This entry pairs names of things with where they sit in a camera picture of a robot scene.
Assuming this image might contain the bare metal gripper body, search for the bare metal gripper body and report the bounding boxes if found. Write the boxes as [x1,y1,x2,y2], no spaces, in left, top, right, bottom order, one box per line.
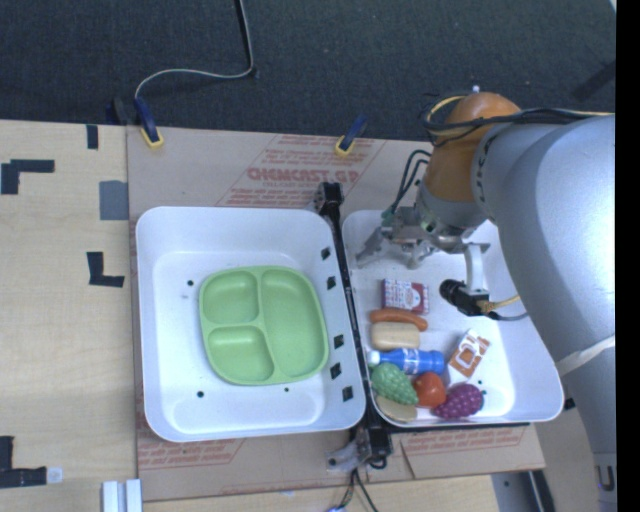
[381,203,471,256]

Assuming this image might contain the white plastic tray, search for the white plastic tray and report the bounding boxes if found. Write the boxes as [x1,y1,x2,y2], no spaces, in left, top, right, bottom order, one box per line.
[341,208,566,429]
[134,205,368,444]

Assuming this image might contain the orange and white packet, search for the orange and white packet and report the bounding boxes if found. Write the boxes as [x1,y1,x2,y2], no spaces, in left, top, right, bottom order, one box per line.
[447,328,492,379]

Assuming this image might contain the purple grapes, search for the purple grapes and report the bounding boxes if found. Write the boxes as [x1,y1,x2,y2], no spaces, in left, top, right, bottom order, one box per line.
[431,382,486,421]

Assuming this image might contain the black cylinder on white bracket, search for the black cylinder on white bracket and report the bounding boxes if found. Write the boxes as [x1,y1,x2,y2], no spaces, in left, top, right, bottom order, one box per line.
[438,241,494,318]

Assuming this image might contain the green grapes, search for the green grapes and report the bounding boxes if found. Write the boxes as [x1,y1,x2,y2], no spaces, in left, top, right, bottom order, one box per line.
[370,361,420,407]

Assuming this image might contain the black block with thin wires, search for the black block with thin wires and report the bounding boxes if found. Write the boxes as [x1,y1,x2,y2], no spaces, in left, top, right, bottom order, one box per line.
[348,424,394,470]
[313,181,347,218]

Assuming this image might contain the orange sausage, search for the orange sausage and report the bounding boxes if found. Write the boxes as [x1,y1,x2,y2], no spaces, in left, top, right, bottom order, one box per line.
[369,307,430,333]

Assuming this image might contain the thin black and white rod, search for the thin black and white rod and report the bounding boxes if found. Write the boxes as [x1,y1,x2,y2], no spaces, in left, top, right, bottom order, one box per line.
[325,207,377,432]

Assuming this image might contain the tan biscuit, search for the tan biscuit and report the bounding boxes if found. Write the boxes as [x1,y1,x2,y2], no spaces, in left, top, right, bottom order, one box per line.
[374,394,419,425]

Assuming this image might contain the brown cardboard board red print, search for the brown cardboard board red print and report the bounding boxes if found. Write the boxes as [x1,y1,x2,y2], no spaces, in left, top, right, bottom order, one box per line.
[125,124,547,502]

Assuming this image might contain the red and white carton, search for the red and white carton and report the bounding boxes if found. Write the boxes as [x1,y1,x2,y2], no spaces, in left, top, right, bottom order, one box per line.
[381,278,431,316]

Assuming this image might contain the red orange pepper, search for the red orange pepper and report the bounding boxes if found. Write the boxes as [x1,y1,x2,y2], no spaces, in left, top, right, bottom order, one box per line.
[412,371,448,408]

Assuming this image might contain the beige bread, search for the beige bread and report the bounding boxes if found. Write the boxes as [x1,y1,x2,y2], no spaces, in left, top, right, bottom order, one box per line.
[370,321,422,352]

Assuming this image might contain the blue bottle white cap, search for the blue bottle white cap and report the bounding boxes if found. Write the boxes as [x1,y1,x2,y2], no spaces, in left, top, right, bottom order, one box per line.
[367,347,447,377]

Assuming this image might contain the green divided plate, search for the green divided plate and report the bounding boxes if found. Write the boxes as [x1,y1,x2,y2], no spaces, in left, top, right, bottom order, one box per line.
[198,265,331,387]

